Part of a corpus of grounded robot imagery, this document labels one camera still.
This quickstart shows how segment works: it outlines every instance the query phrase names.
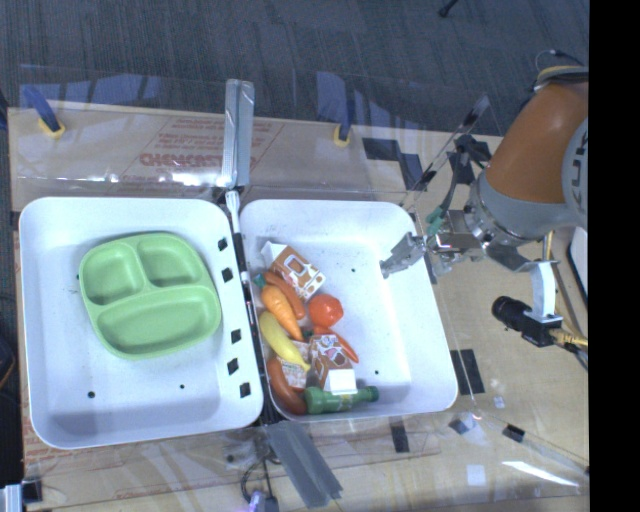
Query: brown sausage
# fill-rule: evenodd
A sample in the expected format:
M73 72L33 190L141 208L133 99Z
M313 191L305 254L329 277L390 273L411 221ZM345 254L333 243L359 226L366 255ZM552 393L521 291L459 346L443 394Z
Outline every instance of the brown sausage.
M271 272L270 270L263 272L262 275L267 284L275 285L282 290L282 293L284 293L285 297L287 297L289 304L291 304L291 309L293 309L293 314L296 316L296 318L298 320L304 318L304 316L306 315L304 304L302 303L302 299L298 297L298 294L296 293L293 286L287 283L278 274L276 274L275 272Z
M267 373L269 374L271 389L273 389L273 392L282 401L287 410L293 414L307 414L307 403L289 386L287 378L282 371L282 364L276 357L272 357L267 361Z

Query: orange carrot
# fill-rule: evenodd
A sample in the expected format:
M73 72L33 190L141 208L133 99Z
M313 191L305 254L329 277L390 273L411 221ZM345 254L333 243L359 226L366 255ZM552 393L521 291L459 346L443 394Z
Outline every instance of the orange carrot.
M307 314L304 309L304 304L302 303L302 299L298 296L293 286L287 283L284 279L282 279L275 272L271 272L267 270L262 273L264 280L267 284L273 284L280 288L282 292L287 297L289 304L291 304L291 309L293 309L293 313L295 314L298 320L302 320L304 316Z
M262 287L260 297L265 307L273 313L282 328L294 340L303 341L302 329L298 325L298 320L284 292L276 285L267 284Z
M347 357L351 359L354 363L360 362L360 358L358 357L358 354L356 354L356 351L353 350L353 347L351 347L351 345L347 343L347 340L345 340L337 332L329 329L328 327L323 327L321 325L314 325L313 334L334 334L336 338L338 338L338 343L340 343L340 346L344 350L344 353L347 354Z

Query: black hole in bin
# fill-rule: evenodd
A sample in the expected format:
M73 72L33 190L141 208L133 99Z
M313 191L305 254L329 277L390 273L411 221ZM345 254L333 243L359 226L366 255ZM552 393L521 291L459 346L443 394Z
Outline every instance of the black hole in bin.
M251 394L251 384L245 382L244 384L240 384L240 398L244 398Z
M233 373L239 368L238 366L238 358L234 357L231 361L227 363L227 370L229 371L229 375L233 375Z

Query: yellow clip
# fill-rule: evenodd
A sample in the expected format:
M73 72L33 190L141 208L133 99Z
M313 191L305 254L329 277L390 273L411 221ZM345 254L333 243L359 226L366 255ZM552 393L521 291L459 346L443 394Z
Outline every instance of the yellow clip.
M336 126L336 129L333 130L333 143L340 148L346 148L349 142L351 142L351 137L348 134L347 140L340 139L340 125Z
M52 139L56 139L58 140L60 137L62 137L62 134L65 132L66 128L65 126L58 121L58 124L60 125L60 128L58 128L55 132L53 130L51 130L51 128L49 128L47 126L47 123L45 123L42 118L38 118L38 126L40 126L40 129L49 137L51 137Z

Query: green bottle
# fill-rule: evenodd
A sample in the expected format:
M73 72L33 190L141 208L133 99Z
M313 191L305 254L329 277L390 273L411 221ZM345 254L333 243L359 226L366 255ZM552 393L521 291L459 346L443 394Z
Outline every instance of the green bottle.
M376 386L361 388L353 395L334 395L315 386L304 390L304 400L307 402L309 414L348 411L358 402L375 402L379 397L380 393Z

